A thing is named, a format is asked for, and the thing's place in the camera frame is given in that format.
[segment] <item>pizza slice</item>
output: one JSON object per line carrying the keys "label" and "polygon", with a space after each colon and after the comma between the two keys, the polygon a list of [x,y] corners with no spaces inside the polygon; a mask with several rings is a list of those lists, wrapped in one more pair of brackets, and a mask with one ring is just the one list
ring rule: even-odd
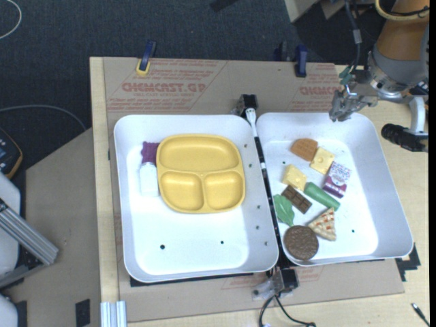
{"label": "pizza slice", "polygon": [[316,217],[308,227],[311,228],[313,232],[327,240],[336,240],[336,230],[334,229],[334,208],[329,208],[326,212]]}

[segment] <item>purple and white package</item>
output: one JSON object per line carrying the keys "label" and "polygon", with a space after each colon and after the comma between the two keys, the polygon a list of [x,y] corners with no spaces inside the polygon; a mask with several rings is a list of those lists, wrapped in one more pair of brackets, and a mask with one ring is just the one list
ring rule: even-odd
{"label": "purple and white package", "polygon": [[332,162],[322,189],[338,198],[342,198],[347,189],[347,182],[350,173],[351,170],[349,168],[346,168],[335,161]]}

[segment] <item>dark floor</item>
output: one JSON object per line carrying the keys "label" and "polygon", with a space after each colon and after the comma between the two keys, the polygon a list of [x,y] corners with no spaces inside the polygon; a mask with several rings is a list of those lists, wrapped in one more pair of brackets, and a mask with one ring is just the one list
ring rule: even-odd
{"label": "dark floor", "polygon": [[[319,5],[291,23],[284,0],[238,0],[217,11],[217,0],[12,0],[22,22],[0,39],[0,127],[21,147],[28,168],[91,126],[89,57],[141,57],[147,39],[159,58],[272,61],[283,41],[308,49],[308,61],[349,63],[354,42],[345,12],[326,20]],[[18,20],[0,0],[0,35]],[[360,20],[364,52],[382,19]]]}

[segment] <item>table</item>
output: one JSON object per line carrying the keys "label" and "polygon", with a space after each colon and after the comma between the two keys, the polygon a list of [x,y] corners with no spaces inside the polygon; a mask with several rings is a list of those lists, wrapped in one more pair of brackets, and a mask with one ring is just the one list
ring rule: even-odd
{"label": "table", "polygon": [[[283,65],[282,76],[291,66]],[[93,141],[95,158],[95,185],[99,247],[100,292],[103,302],[119,300],[118,271],[115,253],[114,217],[112,213],[112,185],[108,161],[108,126],[104,78],[104,59],[92,57],[91,97],[93,111]],[[260,81],[259,74],[252,74]],[[376,108],[364,109],[378,132],[385,123],[409,126],[407,107],[381,102]],[[411,307],[415,302],[429,318],[429,174],[428,154],[410,153],[381,140],[386,160],[409,225],[414,236],[421,266],[408,271],[404,282],[405,293],[391,296],[320,302],[288,307],[290,315],[298,320],[314,321],[317,326],[421,326],[424,325]],[[257,326],[258,310],[199,315],[176,319],[130,323],[129,326]],[[273,326],[292,326],[279,308],[268,309],[264,322]]]}

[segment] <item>yellow plate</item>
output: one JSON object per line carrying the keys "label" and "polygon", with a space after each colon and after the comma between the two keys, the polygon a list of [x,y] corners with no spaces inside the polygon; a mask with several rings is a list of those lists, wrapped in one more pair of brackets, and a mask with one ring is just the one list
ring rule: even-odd
{"label": "yellow plate", "polygon": [[244,200],[242,159],[227,138],[210,134],[167,137],[157,149],[156,166],[160,194],[175,211],[230,211]]}

